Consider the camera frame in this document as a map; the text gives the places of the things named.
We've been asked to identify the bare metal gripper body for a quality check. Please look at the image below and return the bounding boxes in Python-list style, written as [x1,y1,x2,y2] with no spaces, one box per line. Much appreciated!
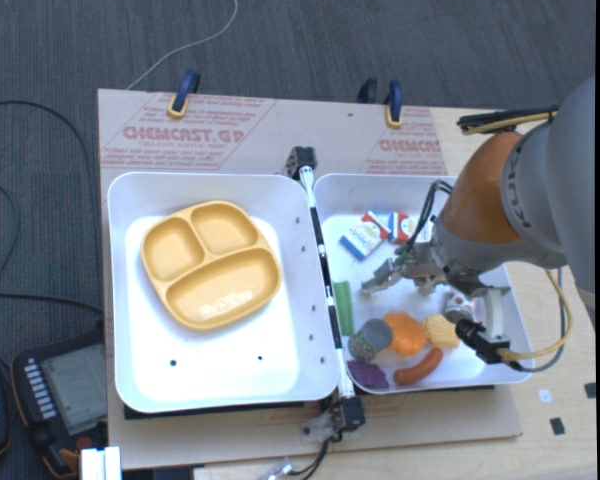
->
[398,240,455,298]

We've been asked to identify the blue white red carton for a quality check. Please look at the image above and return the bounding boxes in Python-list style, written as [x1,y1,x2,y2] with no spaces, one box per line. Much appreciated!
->
[339,210,393,262]

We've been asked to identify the green celery stick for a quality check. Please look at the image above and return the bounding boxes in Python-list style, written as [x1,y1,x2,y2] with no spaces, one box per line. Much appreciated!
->
[332,280,356,336]

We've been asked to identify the small white red can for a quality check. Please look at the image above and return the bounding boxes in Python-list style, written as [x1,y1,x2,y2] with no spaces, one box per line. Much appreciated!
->
[444,291,479,325]

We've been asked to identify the thin black and white rod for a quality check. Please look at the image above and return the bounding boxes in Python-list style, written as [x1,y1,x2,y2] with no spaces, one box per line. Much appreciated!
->
[298,165,356,398]

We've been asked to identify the orange pumpkin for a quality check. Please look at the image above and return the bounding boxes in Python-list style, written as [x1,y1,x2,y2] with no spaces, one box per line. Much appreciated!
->
[383,312,428,357]

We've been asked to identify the green can grey lid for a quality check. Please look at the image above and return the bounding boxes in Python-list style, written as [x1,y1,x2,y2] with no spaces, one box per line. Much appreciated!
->
[347,317,395,362]

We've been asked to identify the yellow ridged chip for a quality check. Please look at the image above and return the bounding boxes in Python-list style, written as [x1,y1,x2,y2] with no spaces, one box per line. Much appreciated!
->
[421,313,462,349]

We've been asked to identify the white plastic tray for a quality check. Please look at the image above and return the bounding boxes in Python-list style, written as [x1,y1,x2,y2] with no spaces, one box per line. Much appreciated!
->
[312,172,537,396]
[106,170,343,414]

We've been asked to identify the purple grapes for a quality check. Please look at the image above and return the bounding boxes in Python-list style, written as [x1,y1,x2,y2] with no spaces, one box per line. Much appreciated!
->
[346,359,391,391]

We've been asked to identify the orange sausage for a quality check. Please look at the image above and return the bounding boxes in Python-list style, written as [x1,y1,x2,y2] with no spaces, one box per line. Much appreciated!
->
[393,346,445,387]

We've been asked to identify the yellow divided plate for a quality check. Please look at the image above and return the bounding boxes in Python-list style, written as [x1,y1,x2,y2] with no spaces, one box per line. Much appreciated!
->
[139,199,284,331]

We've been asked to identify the brown cardboard board red print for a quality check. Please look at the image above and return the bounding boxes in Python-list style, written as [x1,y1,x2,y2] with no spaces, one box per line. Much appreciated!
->
[97,88,524,471]

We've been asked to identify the black cylinder on white bracket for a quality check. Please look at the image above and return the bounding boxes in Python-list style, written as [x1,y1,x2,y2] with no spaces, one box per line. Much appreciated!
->
[454,286,513,365]

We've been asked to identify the black block with thin wires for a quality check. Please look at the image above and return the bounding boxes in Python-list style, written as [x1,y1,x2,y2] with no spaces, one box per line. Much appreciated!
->
[300,396,367,443]
[285,145,318,179]

